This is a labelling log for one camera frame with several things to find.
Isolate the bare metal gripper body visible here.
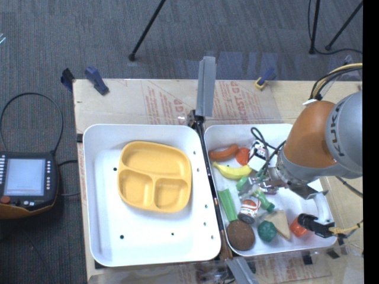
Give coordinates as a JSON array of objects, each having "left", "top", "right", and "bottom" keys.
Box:
[{"left": 255, "top": 166, "right": 293, "bottom": 195}]

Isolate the green bottle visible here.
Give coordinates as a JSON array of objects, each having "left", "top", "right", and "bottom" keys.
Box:
[{"left": 236, "top": 175, "right": 276, "bottom": 214}]

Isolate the white and orange can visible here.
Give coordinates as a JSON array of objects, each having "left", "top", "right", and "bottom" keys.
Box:
[{"left": 237, "top": 198, "right": 262, "bottom": 225}]

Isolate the yellow banana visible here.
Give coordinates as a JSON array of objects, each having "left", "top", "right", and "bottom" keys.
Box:
[{"left": 212, "top": 161, "right": 253, "bottom": 180}]

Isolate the black and white carton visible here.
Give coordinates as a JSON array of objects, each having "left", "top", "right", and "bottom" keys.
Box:
[{"left": 247, "top": 140, "right": 269, "bottom": 172}]

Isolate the red-orange toy food piece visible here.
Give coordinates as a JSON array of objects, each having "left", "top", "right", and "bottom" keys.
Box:
[{"left": 235, "top": 147, "right": 251, "bottom": 166}]

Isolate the tan bread wedge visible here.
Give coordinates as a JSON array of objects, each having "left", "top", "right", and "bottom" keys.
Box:
[{"left": 264, "top": 209, "right": 292, "bottom": 241}]

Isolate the orange sausage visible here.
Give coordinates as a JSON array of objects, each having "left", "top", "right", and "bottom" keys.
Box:
[{"left": 208, "top": 143, "right": 239, "bottom": 162}]

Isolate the brown round biscuit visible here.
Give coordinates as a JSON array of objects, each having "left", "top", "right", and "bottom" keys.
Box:
[{"left": 226, "top": 219, "right": 256, "bottom": 251}]

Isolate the green broccoli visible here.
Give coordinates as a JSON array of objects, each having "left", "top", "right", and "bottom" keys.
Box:
[{"left": 256, "top": 220, "right": 278, "bottom": 243}]

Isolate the white plastic tray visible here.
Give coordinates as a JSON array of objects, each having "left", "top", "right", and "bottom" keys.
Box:
[
  {"left": 203, "top": 123, "right": 338, "bottom": 257},
  {"left": 82, "top": 124, "right": 222, "bottom": 267}
]

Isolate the orange cup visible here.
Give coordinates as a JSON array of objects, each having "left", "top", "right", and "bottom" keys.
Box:
[{"left": 289, "top": 217, "right": 310, "bottom": 238}]

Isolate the yellow divided plate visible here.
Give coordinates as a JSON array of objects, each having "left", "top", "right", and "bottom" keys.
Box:
[{"left": 117, "top": 140, "right": 193, "bottom": 213}]

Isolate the brown cardboard board, red print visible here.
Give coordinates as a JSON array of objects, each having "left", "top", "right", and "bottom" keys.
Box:
[{"left": 72, "top": 78, "right": 364, "bottom": 284}]

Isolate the black tripod stand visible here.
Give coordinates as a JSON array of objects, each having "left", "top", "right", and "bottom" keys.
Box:
[
  {"left": 308, "top": 0, "right": 364, "bottom": 55},
  {"left": 128, "top": 0, "right": 174, "bottom": 62}
]

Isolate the black block with thin wires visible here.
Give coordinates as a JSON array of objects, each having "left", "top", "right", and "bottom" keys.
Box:
[{"left": 186, "top": 109, "right": 207, "bottom": 127}]

